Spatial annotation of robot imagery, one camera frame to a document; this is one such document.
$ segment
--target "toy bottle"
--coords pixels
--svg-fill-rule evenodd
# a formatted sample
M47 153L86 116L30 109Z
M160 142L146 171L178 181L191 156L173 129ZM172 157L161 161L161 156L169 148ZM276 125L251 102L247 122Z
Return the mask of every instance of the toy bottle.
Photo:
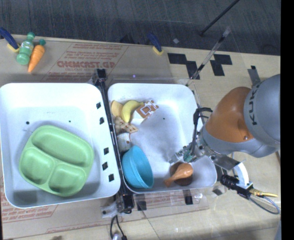
M26 65L30 61L30 55L33 50L33 39L35 38L35 34L33 32L29 32L27 34L27 39L23 41L20 45L19 54L17 55L17 62L21 65Z

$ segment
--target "orange carrot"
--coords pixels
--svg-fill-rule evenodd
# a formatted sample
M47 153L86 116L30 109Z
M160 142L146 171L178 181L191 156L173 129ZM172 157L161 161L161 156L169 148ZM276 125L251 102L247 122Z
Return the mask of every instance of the orange carrot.
M39 63L41 57L45 53L45 48L43 47L46 44L44 39L39 40L39 44L34 47L30 55L30 61L28 66L28 72L33 71L36 65Z

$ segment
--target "green divided tray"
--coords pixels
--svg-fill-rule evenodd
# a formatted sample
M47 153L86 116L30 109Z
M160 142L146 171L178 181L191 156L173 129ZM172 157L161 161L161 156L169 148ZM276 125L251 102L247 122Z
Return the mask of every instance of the green divided tray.
M94 151L87 141L56 126L43 125L28 139L19 172L36 187L69 197L84 186L93 159Z

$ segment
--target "metal rod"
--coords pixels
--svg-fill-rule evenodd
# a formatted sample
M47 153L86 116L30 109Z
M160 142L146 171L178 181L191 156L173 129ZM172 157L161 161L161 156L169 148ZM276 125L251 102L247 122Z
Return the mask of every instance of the metal rod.
M195 79L200 71L204 68L204 66L208 63L208 61L210 60L210 58L212 57L212 55L219 49L221 43L224 41L224 39L226 39L226 37L228 36L228 34L231 32L230 27L227 27L227 29L223 32L222 36L220 37L220 39L216 42L215 46L213 46L212 50L209 52L209 54L206 56L206 58L204 59L204 61L201 63L200 67L197 69L197 71L190 77L189 81L187 82L186 86L188 87L189 84L191 83L192 79Z
M202 31L199 32L200 36L203 34L214 24L216 23L224 14L226 14L237 2L240 0L235 0L231 5L229 5L219 16L217 16L209 25L207 25Z

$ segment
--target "yellow banana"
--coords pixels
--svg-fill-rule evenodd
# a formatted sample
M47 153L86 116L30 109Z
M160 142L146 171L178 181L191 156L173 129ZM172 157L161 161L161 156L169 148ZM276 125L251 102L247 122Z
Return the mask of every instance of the yellow banana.
M143 102L138 102L136 100L129 100L123 105L121 110L121 118L128 123L130 121L132 113L141 105L143 105Z
M117 101L113 101L111 103L111 113L115 116L115 117L121 117L121 111L122 111L122 107L123 104L117 102Z

